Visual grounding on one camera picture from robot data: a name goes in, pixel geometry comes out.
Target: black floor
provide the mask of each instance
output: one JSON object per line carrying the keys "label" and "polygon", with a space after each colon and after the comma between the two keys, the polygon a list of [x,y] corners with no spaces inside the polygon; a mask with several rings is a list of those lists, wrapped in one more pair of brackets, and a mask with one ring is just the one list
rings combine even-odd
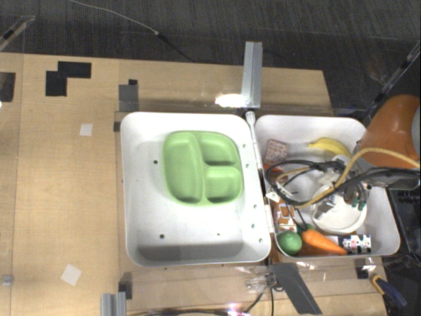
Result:
{"label": "black floor", "polygon": [[[344,109],[370,104],[420,37],[420,0],[77,1],[158,30],[198,63],[242,65],[245,41],[261,41],[264,66],[323,70]],[[27,53],[187,61],[139,24],[67,0],[0,0],[0,31],[18,15],[36,16]]]}

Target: carrot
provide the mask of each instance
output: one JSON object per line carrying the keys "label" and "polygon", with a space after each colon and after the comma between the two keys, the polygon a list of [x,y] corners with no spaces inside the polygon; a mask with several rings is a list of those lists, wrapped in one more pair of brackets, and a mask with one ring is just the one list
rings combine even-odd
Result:
{"label": "carrot", "polygon": [[323,234],[319,233],[317,230],[307,229],[301,232],[301,238],[303,241],[315,248],[324,251],[330,251],[331,253],[335,253],[338,255],[347,255],[348,252],[339,247],[334,242],[330,241],[329,239],[325,238]]}
{"label": "carrot", "polygon": [[320,248],[315,248],[303,242],[300,251],[296,256],[319,256],[319,255],[331,255],[328,251],[321,250]]}

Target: green divided plate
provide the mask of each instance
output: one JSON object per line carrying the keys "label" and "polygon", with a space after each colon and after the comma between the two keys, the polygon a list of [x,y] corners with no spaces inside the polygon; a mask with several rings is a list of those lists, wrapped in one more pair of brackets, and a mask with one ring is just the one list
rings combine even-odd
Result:
{"label": "green divided plate", "polygon": [[228,203],[243,193],[237,147],[224,134],[178,131],[162,149],[166,190],[178,203]]}

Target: wire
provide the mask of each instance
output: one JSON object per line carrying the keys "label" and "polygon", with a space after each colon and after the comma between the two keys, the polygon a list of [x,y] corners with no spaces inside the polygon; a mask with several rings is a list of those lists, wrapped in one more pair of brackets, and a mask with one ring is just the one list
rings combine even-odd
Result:
{"label": "wire", "polygon": [[193,63],[195,62],[195,60],[193,60],[191,57],[189,57],[186,54],[184,54],[175,45],[173,45],[170,42],[170,40],[168,40],[167,37],[163,36],[158,30],[153,29],[152,27],[150,27],[150,26],[148,26],[148,25],[146,25],[146,24],[144,24],[144,23],[142,23],[140,21],[134,20],[132,18],[129,18],[126,15],[123,15],[123,14],[118,13],[116,11],[112,11],[110,9],[106,9],[106,8],[103,8],[103,7],[98,7],[98,6],[95,6],[95,5],[90,5],[89,3],[81,3],[80,1],[77,1],[77,0],[67,0],[67,1],[70,1],[71,3],[75,3],[77,5],[89,7],[89,8],[92,8],[92,9],[97,9],[98,11],[104,11],[104,12],[107,12],[107,13],[111,13],[113,15],[116,15],[116,16],[120,17],[120,18],[123,18],[125,20],[130,21],[130,22],[133,22],[135,24],[138,24],[138,25],[140,25],[140,26],[142,26],[142,27],[144,27],[144,28],[152,31],[161,41],[165,42],[167,45],[169,45],[171,48],[173,48],[173,50],[175,50],[177,53],[179,53],[182,57],[186,58],[188,61],[193,62]]}
{"label": "wire", "polygon": [[291,214],[289,214],[289,216],[291,217],[292,221],[293,221],[293,222],[295,222],[295,224],[296,224],[299,228],[303,229],[303,227],[301,227],[301,226],[300,226],[300,224],[297,222],[297,220],[295,220],[295,218],[294,218]]}
{"label": "wire", "polygon": [[339,177],[339,179],[337,180],[335,187],[339,186],[340,184],[342,184],[342,182],[346,179],[348,172],[351,170],[351,167],[355,164],[355,162],[357,161],[357,159],[359,157],[361,157],[362,155],[365,155],[368,152],[377,152],[377,153],[383,153],[385,155],[391,155],[393,157],[396,157],[402,161],[406,161],[408,164],[411,164],[413,167],[419,169],[420,168],[420,163],[417,163],[416,161],[414,161],[413,159],[407,157],[406,155],[403,155],[402,153],[396,152],[396,151],[392,151],[392,150],[388,150],[388,149],[382,149],[380,147],[367,147],[365,149],[360,150],[359,152],[357,152],[352,158],[351,160],[348,162],[347,167],[345,167],[345,170],[343,171],[342,175]]}
{"label": "wire", "polygon": [[307,230],[307,223],[305,222],[303,215],[301,214],[301,211],[299,209],[296,209],[296,211],[298,212],[300,219],[303,221],[303,224],[305,225],[305,228],[302,228],[302,230]]}
{"label": "wire", "polygon": [[328,196],[332,195],[333,193],[340,192],[344,190],[347,186],[355,186],[359,182],[362,182],[367,179],[375,178],[375,177],[381,177],[381,176],[403,176],[407,178],[420,178],[420,172],[419,171],[412,171],[408,169],[385,169],[383,171],[378,172],[366,172],[363,174],[360,174],[359,176],[356,176],[343,184],[341,184],[338,187],[332,186],[331,188],[328,188],[326,191],[322,192],[320,195],[314,197],[313,199],[309,200],[306,203],[300,203],[299,205],[294,205],[294,208],[296,209],[302,209],[305,207],[308,207],[312,205],[313,203],[319,202],[320,200],[326,199]]}
{"label": "wire", "polygon": [[103,7],[98,7],[98,6],[95,6],[95,5],[90,5],[89,3],[81,3],[80,1],[77,1],[77,0],[67,0],[67,1],[70,1],[71,3],[75,3],[75,4],[77,4],[77,5],[81,5],[81,6],[89,7],[89,8],[92,8],[92,9],[97,9],[98,11],[104,11],[104,12],[107,12],[107,13],[114,14],[114,15],[116,15],[116,16],[119,16],[120,18],[126,19],[126,20],[128,20],[128,21],[130,21],[130,22],[133,22],[133,23],[135,23],[135,24],[138,24],[138,25],[140,25],[140,26],[142,26],[142,27],[144,27],[144,28],[146,28],[146,29],[149,29],[149,30],[150,30],[150,31],[152,31],[152,32],[153,32],[156,36],[158,36],[158,35],[159,35],[159,31],[157,31],[156,29],[153,29],[152,27],[150,27],[150,26],[148,26],[148,25],[146,25],[146,24],[144,24],[144,23],[142,23],[142,22],[140,22],[140,21],[134,20],[134,19],[132,19],[132,18],[129,18],[129,17],[128,17],[128,16],[126,16],[126,15],[120,14],[120,13],[115,12],[115,11],[112,11],[112,10],[110,10],[110,9],[106,9],[106,8],[103,8]]}
{"label": "wire", "polygon": [[275,182],[280,182],[280,180],[282,178],[285,178],[286,176],[289,176],[290,174],[296,173],[296,172],[301,172],[301,171],[307,171],[310,170],[310,167],[301,167],[300,169],[295,169],[295,170],[291,170],[291,171],[287,171],[287,172],[283,172],[281,173],[279,176],[276,177]]}
{"label": "wire", "polygon": [[260,299],[262,298],[264,294],[264,290],[259,294],[259,296],[257,296],[257,298],[255,299],[255,301],[249,305],[249,307],[244,311],[245,313],[248,313],[250,310],[252,310],[252,308],[260,301]]}
{"label": "wire", "polygon": [[270,291],[270,301],[272,302],[270,316],[274,316],[274,312],[275,312],[274,292],[272,291],[272,288],[269,288],[269,291]]}
{"label": "wire", "polygon": [[306,174],[310,171],[313,171],[313,169],[308,168],[307,170],[300,172],[299,174],[296,174],[295,176],[291,177],[290,179],[288,179],[288,181],[284,184],[284,186],[287,186],[290,182],[294,181],[296,178],[298,178],[299,176],[302,176],[303,174]]}
{"label": "wire", "polygon": [[[272,165],[267,171],[266,171],[266,179],[267,181],[271,184],[271,186],[273,187],[273,189],[276,191],[276,193],[285,200],[286,203],[294,206],[294,208],[296,209],[302,209],[305,207],[308,207],[310,205],[312,205],[313,203],[317,203],[320,200],[323,200],[324,198],[328,197],[329,195],[338,192],[339,188],[343,188],[341,187],[341,185],[343,184],[344,180],[347,178],[348,174],[351,172],[351,168],[352,166],[355,164],[355,162],[357,161],[357,159],[359,157],[361,157],[362,155],[364,155],[365,153],[369,153],[369,152],[376,152],[376,153],[384,153],[387,155],[391,155],[393,157],[399,158],[409,164],[411,164],[412,166],[416,167],[417,169],[420,168],[420,163],[417,163],[416,161],[412,160],[411,158],[407,157],[406,155],[403,155],[401,153],[392,151],[392,150],[388,150],[388,149],[382,149],[379,147],[368,147],[366,149],[362,149],[360,150],[358,153],[356,153],[351,160],[348,162],[347,166],[345,167],[345,170],[343,170],[342,175],[339,177],[339,179],[337,180],[337,182],[330,188],[328,188],[327,190],[323,191],[321,194],[318,194],[316,197],[308,200],[308,201],[303,201],[303,202],[298,202],[296,200],[291,199],[290,197],[287,197],[285,194],[282,193],[282,191],[279,191],[279,189],[277,189],[277,187],[275,187],[275,185],[270,181],[269,178],[269,174],[270,172],[275,168],[278,167],[280,165],[286,165],[286,164],[298,164],[298,165],[308,165],[310,167],[310,169],[316,169],[318,171],[326,171],[327,168],[332,167],[332,165],[334,165],[334,163],[340,167],[338,162],[325,162],[325,163],[315,163],[315,162],[311,162],[311,161],[304,161],[304,160],[293,160],[293,161],[284,161],[282,163],[278,163],[276,165]],[[369,170],[366,173],[363,173],[362,175],[365,176],[366,178],[370,178],[373,177],[374,175],[379,176],[378,174],[372,174],[370,173],[371,171],[379,171],[379,170],[383,170],[383,169],[387,169],[388,172],[399,172],[400,174],[402,174],[403,176],[414,176],[414,174],[416,175],[416,172],[408,170],[408,169],[392,169],[392,168],[375,168],[372,170]]]}

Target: white sink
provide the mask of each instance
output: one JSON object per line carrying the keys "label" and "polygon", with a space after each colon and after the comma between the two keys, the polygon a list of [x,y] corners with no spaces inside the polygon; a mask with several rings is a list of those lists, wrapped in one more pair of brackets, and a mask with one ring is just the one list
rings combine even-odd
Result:
{"label": "white sink", "polygon": [[[232,139],[241,160],[243,193],[219,205],[186,205],[167,192],[162,168],[166,137],[208,131]],[[132,113],[121,124],[126,247],[146,267],[257,262],[270,235],[247,123],[234,115]]]}

